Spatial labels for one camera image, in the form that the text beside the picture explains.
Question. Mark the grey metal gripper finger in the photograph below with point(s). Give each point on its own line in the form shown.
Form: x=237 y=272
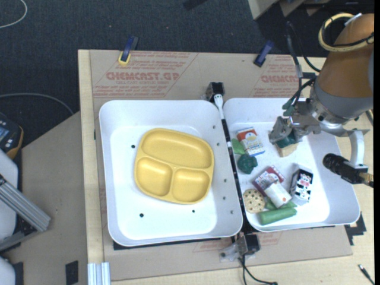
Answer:
x=299 y=134
x=280 y=129

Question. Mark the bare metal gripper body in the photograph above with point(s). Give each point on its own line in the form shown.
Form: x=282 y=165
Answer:
x=308 y=116

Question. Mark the dark green toy vegetable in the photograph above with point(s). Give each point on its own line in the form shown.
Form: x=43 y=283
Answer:
x=286 y=141

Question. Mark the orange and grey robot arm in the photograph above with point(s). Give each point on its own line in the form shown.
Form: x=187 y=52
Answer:
x=345 y=70

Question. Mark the tan bread piece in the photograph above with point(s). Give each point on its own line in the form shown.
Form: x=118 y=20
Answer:
x=286 y=151

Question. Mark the red white blue carton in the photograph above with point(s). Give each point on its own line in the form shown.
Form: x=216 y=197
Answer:
x=250 y=141

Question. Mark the light green toy leaf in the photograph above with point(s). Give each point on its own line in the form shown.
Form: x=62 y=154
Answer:
x=236 y=146

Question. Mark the green broccoli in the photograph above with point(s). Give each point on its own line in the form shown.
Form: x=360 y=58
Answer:
x=246 y=163

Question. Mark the red and purple packet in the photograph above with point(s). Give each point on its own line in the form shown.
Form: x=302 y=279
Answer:
x=265 y=178

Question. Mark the white cow print carton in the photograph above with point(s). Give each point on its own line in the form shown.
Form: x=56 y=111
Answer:
x=302 y=186

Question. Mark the thin black and white rod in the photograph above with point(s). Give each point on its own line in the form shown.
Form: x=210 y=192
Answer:
x=224 y=126

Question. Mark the white plastic tray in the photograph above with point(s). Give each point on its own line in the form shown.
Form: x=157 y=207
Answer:
x=323 y=194
x=124 y=188

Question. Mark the white bottle with orange mark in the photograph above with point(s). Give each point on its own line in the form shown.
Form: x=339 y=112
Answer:
x=277 y=196

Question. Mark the green toy bean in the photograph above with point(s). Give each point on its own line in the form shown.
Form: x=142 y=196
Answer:
x=269 y=204

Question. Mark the round tan biscuit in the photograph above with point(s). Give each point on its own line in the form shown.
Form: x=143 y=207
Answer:
x=253 y=201

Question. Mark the light green toy cylinder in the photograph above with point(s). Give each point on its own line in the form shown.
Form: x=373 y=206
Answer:
x=276 y=215

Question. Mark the yellow divided plate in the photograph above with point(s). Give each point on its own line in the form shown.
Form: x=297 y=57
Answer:
x=175 y=159

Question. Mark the brown cardboard board red print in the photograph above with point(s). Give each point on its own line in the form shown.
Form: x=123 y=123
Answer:
x=166 y=73

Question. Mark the black cylinder on white bracket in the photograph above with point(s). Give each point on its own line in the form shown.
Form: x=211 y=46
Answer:
x=337 y=163

